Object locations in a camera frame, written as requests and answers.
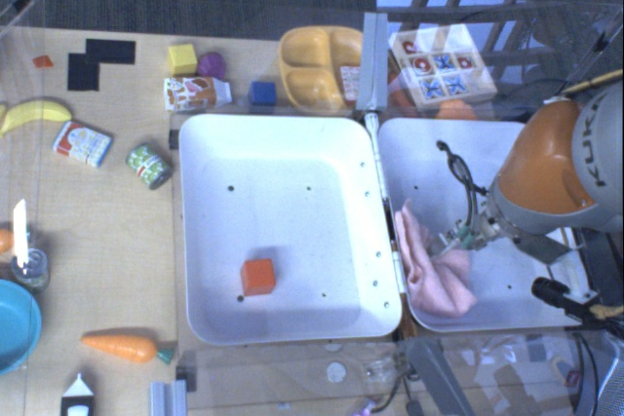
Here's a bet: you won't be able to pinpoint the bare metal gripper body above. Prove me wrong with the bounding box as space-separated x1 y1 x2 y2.
444 208 504 253

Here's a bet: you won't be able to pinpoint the pink cloth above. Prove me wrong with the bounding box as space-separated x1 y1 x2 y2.
393 199 480 320

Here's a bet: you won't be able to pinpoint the white plastic tray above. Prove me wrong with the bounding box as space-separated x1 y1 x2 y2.
177 113 405 347
377 117 595 334

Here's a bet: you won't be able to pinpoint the orange toy food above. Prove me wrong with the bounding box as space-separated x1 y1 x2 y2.
434 98 480 122

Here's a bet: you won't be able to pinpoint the clear plastic bottle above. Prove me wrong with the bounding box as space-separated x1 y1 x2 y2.
362 355 411 389

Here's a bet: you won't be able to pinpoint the noughts and crosses board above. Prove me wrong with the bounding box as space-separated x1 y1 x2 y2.
388 25 499 110

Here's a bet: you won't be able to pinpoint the small white and red packet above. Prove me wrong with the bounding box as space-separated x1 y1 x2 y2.
338 64 363 104

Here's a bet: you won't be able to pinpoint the red cube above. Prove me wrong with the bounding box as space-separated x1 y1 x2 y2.
239 257 278 298

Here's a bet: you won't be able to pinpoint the yellow divided plate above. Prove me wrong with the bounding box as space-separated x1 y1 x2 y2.
277 24 368 114

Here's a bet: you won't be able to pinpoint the blue cube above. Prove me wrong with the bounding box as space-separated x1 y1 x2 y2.
247 80 279 108

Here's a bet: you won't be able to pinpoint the white and brown milk carton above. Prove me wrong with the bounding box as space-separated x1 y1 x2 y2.
163 76 234 114

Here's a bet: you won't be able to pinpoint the purple grapes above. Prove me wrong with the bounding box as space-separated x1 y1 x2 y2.
196 51 228 82

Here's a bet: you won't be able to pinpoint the green can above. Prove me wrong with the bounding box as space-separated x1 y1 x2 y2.
125 142 174 191

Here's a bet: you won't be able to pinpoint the yellow cube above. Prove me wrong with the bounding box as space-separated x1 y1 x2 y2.
167 43 199 77

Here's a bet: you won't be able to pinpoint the orange carrot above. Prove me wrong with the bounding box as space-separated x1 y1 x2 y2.
80 331 176 366

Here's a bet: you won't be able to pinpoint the white red and blue packet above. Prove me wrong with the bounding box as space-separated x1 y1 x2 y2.
52 120 115 169

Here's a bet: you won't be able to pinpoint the white and black carton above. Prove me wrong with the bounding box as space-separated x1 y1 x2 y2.
59 372 96 416

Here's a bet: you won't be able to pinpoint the clear glass jar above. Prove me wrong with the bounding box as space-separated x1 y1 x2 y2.
10 247 52 294

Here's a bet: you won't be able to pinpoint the yellow banana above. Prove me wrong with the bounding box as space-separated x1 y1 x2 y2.
0 98 74 138

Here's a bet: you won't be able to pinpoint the blue bowl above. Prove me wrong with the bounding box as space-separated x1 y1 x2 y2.
0 278 44 377

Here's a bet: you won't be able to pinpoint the black cylinder on white bracket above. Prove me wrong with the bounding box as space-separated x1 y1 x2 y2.
530 253 600 309

